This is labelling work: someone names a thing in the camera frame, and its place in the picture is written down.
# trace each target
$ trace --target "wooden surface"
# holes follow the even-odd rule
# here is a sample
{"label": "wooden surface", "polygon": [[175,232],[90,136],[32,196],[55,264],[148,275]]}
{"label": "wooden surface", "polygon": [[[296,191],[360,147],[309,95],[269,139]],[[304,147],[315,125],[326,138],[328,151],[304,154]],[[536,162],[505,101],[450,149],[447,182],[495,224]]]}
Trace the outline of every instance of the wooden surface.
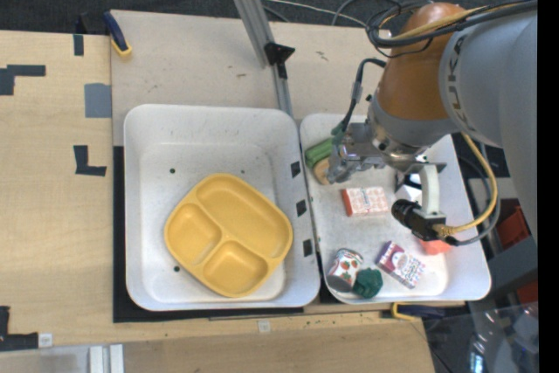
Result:
{"label": "wooden surface", "polygon": [[[302,104],[300,101],[308,97],[305,89],[309,78],[305,77],[324,77],[315,96],[324,101],[315,112],[345,112],[351,85],[348,79],[352,81],[355,77],[358,62],[348,62],[350,73],[344,74],[328,66],[328,62],[341,58],[337,52],[344,42],[349,49],[362,49],[355,60],[370,56],[370,52],[362,54],[366,47],[363,32],[337,29],[337,33],[330,35],[328,29],[325,36],[330,38],[320,43],[306,34],[318,36],[320,30],[311,29],[314,26],[274,25],[274,32],[282,41],[293,38],[284,41],[286,45],[297,46],[293,41],[297,31],[303,31],[300,46],[307,50],[300,52],[298,60],[293,59],[292,96],[298,99],[297,104]],[[51,333],[55,345],[60,346],[182,338],[194,341],[198,337],[227,335],[247,335],[238,343],[250,344],[250,336],[259,334],[259,319],[113,323],[112,122],[106,118],[86,118],[84,103],[85,84],[111,84],[111,50],[107,37],[84,36],[84,43],[84,56],[74,56],[71,35],[0,32],[0,67],[46,66],[44,78],[17,77],[14,95],[0,96],[0,305],[10,306],[10,333]],[[325,47],[327,43],[332,44],[330,50]],[[318,66],[320,70],[310,75],[315,59],[321,64],[323,61],[324,67]],[[338,76],[345,79],[339,78],[336,88],[326,84],[326,77]],[[336,106],[334,97],[342,86],[344,100],[338,100]],[[295,107],[301,116],[310,110],[314,109],[309,102]],[[106,175],[76,175],[74,145],[87,145],[89,164],[107,166]],[[371,340],[384,341],[388,350],[386,362],[391,359],[390,362],[399,363],[397,352],[389,348],[397,346],[402,333],[398,332],[400,329],[392,331],[392,326],[380,320],[376,311],[386,307],[348,309],[314,303],[304,315],[269,319],[273,332],[303,334],[313,328],[317,330],[316,341],[328,343],[341,338],[333,332],[334,328],[345,328],[348,334],[367,331]],[[321,331],[325,331],[325,339],[319,334]],[[288,339],[281,336],[277,343],[287,349]],[[424,340],[414,339],[414,343],[414,349],[422,351],[422,359],[426,360],[428,348]],[[425,365],[432,368],[430,359]]]}

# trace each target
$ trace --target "black bracket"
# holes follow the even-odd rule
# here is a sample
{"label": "black bracket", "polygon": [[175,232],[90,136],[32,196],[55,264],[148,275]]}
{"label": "black bracket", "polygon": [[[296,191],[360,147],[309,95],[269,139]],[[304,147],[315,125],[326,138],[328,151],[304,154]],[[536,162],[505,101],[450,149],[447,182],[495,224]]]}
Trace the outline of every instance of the black bracket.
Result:
{"label": "black bracket", "polygon": [[293,55],[295,49],[287,47],[286,45],[276,44],[275,42],[268,42],[264,46],[264,52],[268,58],[268,62],[278,67],[279,77],[287,79],[286,61]]}
{"label": "black bracket", "polygon": [[10,307],[0,307],[0,351],[16,351],[20,349],[37,349],[38,333],[28,335],[9,335],[8,319]]}

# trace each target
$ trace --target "dark green object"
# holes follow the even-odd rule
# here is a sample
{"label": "dark green object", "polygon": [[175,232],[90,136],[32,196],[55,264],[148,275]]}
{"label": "dark green object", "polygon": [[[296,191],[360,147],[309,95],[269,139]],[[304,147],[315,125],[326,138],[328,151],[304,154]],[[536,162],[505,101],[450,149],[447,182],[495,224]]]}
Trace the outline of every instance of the dark green object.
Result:
{"label": "dark green object", "polygon": [[332,152],[332,138],[325,140],[324,142],[314,145],[312,148],[305,151],[305,163],[312,169],[316,163],[320,162],[322,159],[330,156]]}
{"label": "dark green object", "polygon": [[365,299],[370,299],[378,294],[383,287],[383,277],[378,269],[363,269],[357,273],[353,292]]}

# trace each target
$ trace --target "snack package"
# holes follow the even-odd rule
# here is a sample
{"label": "snack package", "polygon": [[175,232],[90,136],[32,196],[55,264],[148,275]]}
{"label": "snack package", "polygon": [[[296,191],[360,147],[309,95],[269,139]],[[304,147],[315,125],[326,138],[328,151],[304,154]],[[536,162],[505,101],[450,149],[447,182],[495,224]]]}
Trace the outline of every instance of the snack package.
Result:
{"label": "snack package", "polygon": [[425,265],[393,241],[384,245],[376,264],[391,277],[413,289],[425,270]]}
{"label": "snack package", "polygon": [[390,210],[382,187],[346,188],[342,190],[348,216],[385,213]]}

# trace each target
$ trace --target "wooden table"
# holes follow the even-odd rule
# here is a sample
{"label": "wooden table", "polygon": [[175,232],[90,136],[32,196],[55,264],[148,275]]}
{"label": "wooden table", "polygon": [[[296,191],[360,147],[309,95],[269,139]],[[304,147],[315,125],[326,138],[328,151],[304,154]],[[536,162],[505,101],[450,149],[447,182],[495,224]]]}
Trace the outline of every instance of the wooden table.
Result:
{"label": "wooden table", "polygon": [[[193,17],[192,32],[208,20],[235,33],[233,51],[240,47],[243,54],[250,54],[238,20]],[[345,113],[359,61],[376,56],[364,32],[300,24],[273,24],[273,31],[281,44],[298,49],[287,63],[295,118],[311,112]],[[286,359],[293,369],[352,363],[365,368],[374,362],[385,371],[389,365],[390,371],[433,371],[421,321],[384,319],[379,310],[386,304],[357,308],[316,300],[295,315],[114,323],[113,122],[110,117],[86,117],[84,92],[86,85],[113,86],[115,65],[126,61],[115,56],[105,36],[83,36],[83,55],[75,54],[79,52],[75,45],[73,35],[0,32],[0,69],[45,66],[45,76],[16,75],[13,94],[0,95],[0,305],[10,307],[11,334],[52,334],[57,346],[126,343],[127,353],[135,353],[127,363],[145,369],[133,371],[149,371],[149,359],[156,366],[162,347],[169,359],[175,359],[167,361],[173,370],[170,365],[180,364],[182,340],[196,347],[193,352],[201,365],[213,365],[213,371],[227,368],[227,359],[234,362],[228,371],[235,363],[252,371],[253,364],[242,353],[255,343],[264,351],[258,351],[254,362],[264,362],[266,353],[274,355],[277,371],[290,370],[285,364],[282,369],[280,360],[295,348],[297,352]],[[134,52],[141,48],[132,46]],[[207,76],[216,66],[224,68],[218,60],[190,63]],[[261,69],[255,67],[250,63],[234,72],[226,66],[224,71],[247,86],[251,79],[262,82]],[[379,76],[369,67],[365,84],[374,86]],[[312,97],[320,101],[310,100],[310,86],[317,89]],[[265,97],[273,99],[270,93]],[[210,102],[203,95],[197,98]],[[263,104],[262,95],[253,98],[259,107],[275,107]],[[359,105],[355,113],[363,114],[364,108]],[[104,176],[76,174],[77,145],[87,145],[90,166],[107,167]],[[269,334],[262,334],[263,320]],[[215,356],[207,348],[204,351],[208,337],[212,347],[229,348],[222,356],[221,349]],[[348,349],[349,341],[350,363],[334,349]],[[10,359],[10,354],[1,355],[0,363]]]}

